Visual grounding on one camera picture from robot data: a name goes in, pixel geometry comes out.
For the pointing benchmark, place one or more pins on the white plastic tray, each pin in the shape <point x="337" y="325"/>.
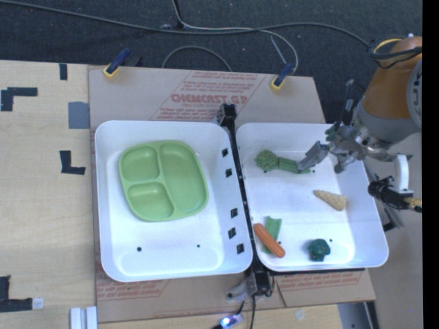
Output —
<point x="295" y="204"/>
<point x="171" y="245"/>

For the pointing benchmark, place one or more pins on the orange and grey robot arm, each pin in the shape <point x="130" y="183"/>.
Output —
<point x="387" y="91"/>

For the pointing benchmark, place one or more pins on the dark green broccoli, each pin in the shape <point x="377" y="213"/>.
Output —
<point x="319" y="249"/>

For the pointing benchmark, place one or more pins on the green divided plate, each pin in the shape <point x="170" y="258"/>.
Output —
<point x="164" y="180"/>

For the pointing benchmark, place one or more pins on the brown cardboard board, red print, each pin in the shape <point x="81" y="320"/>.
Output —
<point x="144" y="94"/>

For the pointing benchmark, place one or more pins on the black cylinder on white bracket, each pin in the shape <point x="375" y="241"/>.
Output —
<point x="402" y="173"/>

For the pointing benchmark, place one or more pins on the green asparagus bunch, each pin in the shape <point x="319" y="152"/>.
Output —
<point x="267" y="159"/>

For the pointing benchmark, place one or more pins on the thin black rod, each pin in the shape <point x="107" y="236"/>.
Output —
<point x="241" y="183"/>

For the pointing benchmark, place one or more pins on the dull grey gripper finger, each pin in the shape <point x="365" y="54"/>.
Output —
<point x="344" y="163"/>
<point x="313" y="156"/>

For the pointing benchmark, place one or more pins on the light green celery stalk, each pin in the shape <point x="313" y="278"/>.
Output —
<point x="274" y="225"/>

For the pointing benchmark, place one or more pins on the orange sausage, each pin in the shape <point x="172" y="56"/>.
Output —
<point x="269" y="240"/>

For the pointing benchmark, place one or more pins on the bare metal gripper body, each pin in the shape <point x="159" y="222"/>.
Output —
<point x="353" y="144"/>

